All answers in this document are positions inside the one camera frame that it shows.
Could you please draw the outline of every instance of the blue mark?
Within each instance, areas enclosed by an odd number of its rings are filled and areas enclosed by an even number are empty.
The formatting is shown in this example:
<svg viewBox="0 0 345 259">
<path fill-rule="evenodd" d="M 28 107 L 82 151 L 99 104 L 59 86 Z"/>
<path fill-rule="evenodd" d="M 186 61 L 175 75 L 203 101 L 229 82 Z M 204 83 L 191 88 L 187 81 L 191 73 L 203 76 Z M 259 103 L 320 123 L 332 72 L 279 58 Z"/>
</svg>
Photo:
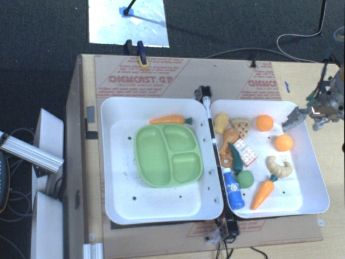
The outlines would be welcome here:
<svg viewBox="0 0 345 259">
<path fill-rule="evenodd" d="M 290 93 L 290 90 L 289 90 L 289 84 L 287 82 L 285 82 L 285 87 L 286 87 L 286 91 L 287 93 Z"/>
<path fill-rule="evenodd" d="M 125 10 L 125 9 L 127 9 L 127 7 L 126 6 L 122 6 L 122 7 L 120 7 L 119 8 L 119 12 L 120 12 L 120 15 L 122 16 L 122 17 L 124 17 L 124 18 L 128 18 L 128 17 L 130 17 L 131 15 L 134 15 L 134 10 L 131 8 L 131 9 L 129 9 L 129 13 L 128 13 L 128 15 L 126 16 L 126 15 L 124 15 L 123 14 L 123 11 Z"/>
</svg>

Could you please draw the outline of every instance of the orange ball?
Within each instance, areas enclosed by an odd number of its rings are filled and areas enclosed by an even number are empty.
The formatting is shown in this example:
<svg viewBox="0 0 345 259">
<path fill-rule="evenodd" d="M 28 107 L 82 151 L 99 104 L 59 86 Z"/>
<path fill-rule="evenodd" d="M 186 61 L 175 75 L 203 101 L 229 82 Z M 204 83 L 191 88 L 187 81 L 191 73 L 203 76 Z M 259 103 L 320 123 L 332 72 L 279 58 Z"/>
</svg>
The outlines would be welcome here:
<svg viewBox="0 0 345 259">
<path fill-rule="evenodd" d="M 257 127 L 262 132 L 267 132 L 273 127 L 273 119 L 269 115 L 260 115 L 257 118 Z"/>
<path fill-rule="evenodd" d="M 275 140 L 275 146 L 279 151 L 286 152 L 293 147 L 293 140 L 289 135 L 282 134 Z"/>
</svg>

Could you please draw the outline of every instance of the green plate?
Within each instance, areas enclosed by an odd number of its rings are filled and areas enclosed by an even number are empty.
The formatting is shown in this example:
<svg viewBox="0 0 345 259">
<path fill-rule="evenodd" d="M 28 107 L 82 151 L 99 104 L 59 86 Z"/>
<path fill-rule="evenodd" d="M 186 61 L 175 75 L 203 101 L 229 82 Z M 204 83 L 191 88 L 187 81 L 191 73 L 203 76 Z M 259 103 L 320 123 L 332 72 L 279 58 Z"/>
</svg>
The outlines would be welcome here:
<svg viewBox="0 0 345 259">
<path fill-rule="evenodd" d="M 135 160 L 141 178 L 153 187 L 192 183 L 203 172 L 203 161 L 193 131 L 180 124 L 140 128 L 134 138 Z"/>
</svg>

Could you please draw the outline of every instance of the black rod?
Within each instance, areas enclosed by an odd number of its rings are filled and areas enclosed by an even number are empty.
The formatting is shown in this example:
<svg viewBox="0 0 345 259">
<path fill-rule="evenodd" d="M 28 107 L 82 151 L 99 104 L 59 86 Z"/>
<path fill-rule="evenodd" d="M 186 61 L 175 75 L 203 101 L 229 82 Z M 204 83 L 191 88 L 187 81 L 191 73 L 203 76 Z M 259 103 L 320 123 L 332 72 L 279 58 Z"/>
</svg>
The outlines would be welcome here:
<svg viewBox="0 0 345 259">
<path fill-rule="evenodd" d="M 318 32 L 321 32 L 321 30 L 322 30 L 322 23 L 323 23 L 323 19 L 325 17 L 325 7 L 326 7 L 326 0 L 322 0 L 322 7 L 321 7 L 321 15 L 320 15 Z"/>
<path fill-rule="evenodd" d="M 123 11 L 123 14 L 125 16 L 127 16 L 129 14 L 129 10 L 131 9 L 131 7 L 133 6 L 133 4 L 135 3 L 136 0 L 132 0 L 131 3 L 129 4 L 129 6 L 127 8 L 125 8 L 125 10 Z"/>
</svg>

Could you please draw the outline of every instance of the black floor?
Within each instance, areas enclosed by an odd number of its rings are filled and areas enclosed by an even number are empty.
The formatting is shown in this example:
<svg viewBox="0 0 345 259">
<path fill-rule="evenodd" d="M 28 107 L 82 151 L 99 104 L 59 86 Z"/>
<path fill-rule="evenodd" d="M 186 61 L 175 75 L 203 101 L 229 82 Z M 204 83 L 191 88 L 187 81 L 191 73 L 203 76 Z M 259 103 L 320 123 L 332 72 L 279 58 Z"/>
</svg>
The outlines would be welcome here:
<svg viewBox="0 0 345 259">
<path fill-rule="evenodd" d="M 334 40 L 333 32 L 344 26 L 344 3 L 327 0 L 320 36 L 284 38 L 282 48 L 316 62 L 329 51 L 343 62 L 344 44 Z M 317 32 L 321 4 L 322 0 L 164 0 L 170 48 L 147 48 L 146 52 L 149 56 L 204 58 L 243 47 L 277 51 L 276 40 L 283 33 Z M 0 0 L 0 131 L 34 130 L 40 108 L 64 120 L 77 55 L 122 51 L 118 45 L 88 42 L 88 0 Z M 252 54 L 243 51 L 222 57 L 248 59 Z M 257 60 L 289 61 L 269 52 L 254 55 Z M 30 141 L 25 132 L 18 137 Z M 29 193 L 30 176 L 30 165 L 20 166 L 13 175 L 13 190 Z M 25 213 L 25 200 L 11 204 Z M 18 218 L 8 210 L 0 217 Z M 15 243 L 26 258 L 30 258 L 30 233 L 29 216 L 14 223 L 0 220 L 0 235 Z M 3 258 L 20 258 L 20 254 L 0 238 Z"/>
</svg>

